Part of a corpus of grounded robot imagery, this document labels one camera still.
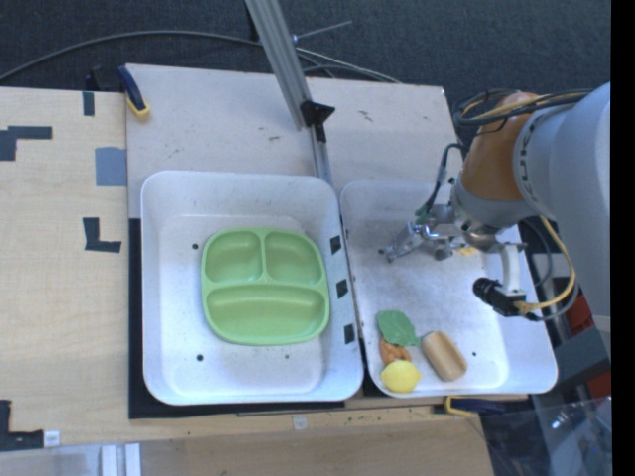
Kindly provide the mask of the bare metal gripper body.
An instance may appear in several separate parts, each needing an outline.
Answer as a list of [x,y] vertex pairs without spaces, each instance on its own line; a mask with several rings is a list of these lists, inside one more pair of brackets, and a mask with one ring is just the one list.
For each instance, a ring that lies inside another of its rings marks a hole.
[[440,239],[451,242],[453,252],[458,248],[471,247],[483,253],[496,252],[499,247],[499,230],[472,217],[462,208],[451,203],[424,206],[418,213],[415,224],[422,226],[425,242],[434,249]]

